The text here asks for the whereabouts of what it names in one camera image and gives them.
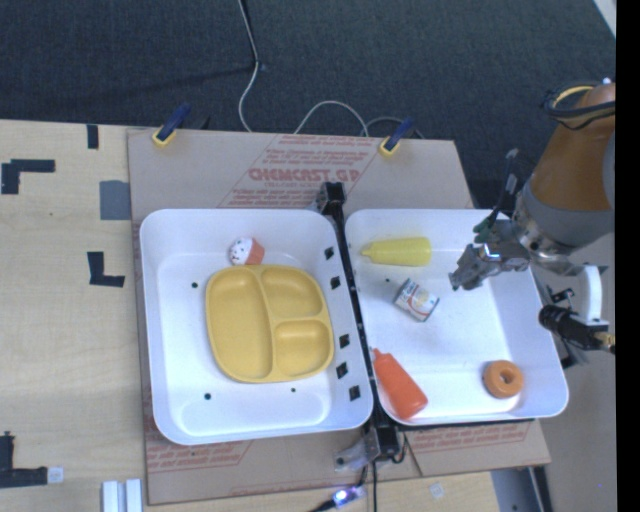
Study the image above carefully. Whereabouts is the black cylinder on white bracket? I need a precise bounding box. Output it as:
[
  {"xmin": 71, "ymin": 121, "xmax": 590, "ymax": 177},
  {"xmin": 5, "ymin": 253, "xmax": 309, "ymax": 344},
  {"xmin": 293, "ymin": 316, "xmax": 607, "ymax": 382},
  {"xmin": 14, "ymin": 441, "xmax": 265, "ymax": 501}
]
[{"xmin": 538, "ymin": 263, "xmax": 612, "ymax": 352}]

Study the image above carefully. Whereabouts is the orange bottle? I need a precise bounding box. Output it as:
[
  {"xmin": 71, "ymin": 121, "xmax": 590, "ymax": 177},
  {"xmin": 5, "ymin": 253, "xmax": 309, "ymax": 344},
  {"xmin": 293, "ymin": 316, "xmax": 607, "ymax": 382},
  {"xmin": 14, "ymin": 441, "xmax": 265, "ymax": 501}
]
[{"xmin": 371, "ymin": 347, "xmax": 430, "ymax": 422}]

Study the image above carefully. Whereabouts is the yellow bottle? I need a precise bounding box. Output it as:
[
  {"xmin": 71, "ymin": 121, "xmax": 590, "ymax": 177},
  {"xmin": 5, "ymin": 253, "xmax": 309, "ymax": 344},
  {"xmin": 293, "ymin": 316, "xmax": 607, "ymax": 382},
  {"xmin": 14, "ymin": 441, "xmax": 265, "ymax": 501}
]
[{"xmin": 360, "ymin": 236, "xmax": 433, "ymax": 268}]

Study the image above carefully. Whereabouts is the orange doughnut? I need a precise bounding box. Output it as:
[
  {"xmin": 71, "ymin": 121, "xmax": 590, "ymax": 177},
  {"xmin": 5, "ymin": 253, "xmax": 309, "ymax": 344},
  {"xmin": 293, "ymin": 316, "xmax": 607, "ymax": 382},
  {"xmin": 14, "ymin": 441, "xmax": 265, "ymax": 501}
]
[{"xmin": 481, "ymin": 359, "xmax": 526, "ymax": 400}]

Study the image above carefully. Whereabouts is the white plastic tray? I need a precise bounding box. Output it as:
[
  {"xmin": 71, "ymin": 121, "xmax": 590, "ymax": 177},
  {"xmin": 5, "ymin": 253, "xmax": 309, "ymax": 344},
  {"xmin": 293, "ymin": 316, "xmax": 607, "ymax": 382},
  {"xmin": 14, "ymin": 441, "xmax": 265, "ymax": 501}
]
[
  {"xmin": 138, "ymin": 207, "xmax": 375, "ymax": 447},
  {"xmin": 344, "ymin": 207, "xmax": 570, "ymax": 428}
]

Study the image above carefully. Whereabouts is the white and orange cupcake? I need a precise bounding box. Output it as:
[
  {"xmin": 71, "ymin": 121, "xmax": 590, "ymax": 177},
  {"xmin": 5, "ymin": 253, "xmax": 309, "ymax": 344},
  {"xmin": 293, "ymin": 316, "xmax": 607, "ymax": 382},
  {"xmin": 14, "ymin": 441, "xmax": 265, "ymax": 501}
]
[{"xmin": 228, "ymin": 236, "xmax": 266, "ymax": 267}]

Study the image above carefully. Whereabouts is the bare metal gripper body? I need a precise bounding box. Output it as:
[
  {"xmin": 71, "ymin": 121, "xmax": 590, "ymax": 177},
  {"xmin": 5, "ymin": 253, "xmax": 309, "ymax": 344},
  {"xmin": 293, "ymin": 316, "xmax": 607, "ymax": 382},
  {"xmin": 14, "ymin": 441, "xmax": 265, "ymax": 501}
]
[{"xmin": 473, "ymin": 218, "xmax": 572, "ymax": 277}]

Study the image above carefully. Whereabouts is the thin black rod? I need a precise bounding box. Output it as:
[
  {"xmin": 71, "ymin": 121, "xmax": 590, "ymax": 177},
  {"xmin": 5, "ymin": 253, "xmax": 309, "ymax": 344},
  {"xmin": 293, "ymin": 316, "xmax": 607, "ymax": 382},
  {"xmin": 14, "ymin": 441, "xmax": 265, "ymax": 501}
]
[{"xmin": 327, "ymin": 202, "xmax": 396, "ymax": 444}]

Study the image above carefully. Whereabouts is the brown cardboard board red print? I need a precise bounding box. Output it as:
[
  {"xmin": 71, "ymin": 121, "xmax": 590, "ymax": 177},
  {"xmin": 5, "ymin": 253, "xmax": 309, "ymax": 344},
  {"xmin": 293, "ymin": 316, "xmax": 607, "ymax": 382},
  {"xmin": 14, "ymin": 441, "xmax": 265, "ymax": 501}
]
[{"xmin": 126, "ymin": 127, "xmax": 553, "ymax": 506}]

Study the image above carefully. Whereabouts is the yellow divided plate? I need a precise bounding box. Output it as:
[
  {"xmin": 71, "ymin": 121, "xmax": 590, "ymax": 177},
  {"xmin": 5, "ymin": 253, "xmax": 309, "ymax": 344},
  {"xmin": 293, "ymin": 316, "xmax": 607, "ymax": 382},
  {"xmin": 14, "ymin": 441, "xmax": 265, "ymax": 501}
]
[{"xmin": 204, "ymin": 264, "xmax": 336, "ymax": 385}]

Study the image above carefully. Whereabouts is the small white can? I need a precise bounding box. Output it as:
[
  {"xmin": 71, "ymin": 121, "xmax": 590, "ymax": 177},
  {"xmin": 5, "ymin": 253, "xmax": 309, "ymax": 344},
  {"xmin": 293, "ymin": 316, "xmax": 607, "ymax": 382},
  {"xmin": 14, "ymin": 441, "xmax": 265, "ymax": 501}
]
[{"xmin": 392, "ymin": 277, "xmax": 441, "ymax": 323}]

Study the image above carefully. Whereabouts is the black block with thin wires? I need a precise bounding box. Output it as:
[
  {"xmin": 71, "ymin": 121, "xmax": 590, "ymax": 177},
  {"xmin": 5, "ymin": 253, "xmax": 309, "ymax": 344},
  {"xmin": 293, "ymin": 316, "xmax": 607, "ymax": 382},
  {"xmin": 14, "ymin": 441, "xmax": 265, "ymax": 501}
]
[
  {"xmin": 315, "ymin": 181, "xmax": 348, "ymax": 217},
  {"xmin": 333, "ymin": 424, "xmax": 407, "ymax": 472}
]

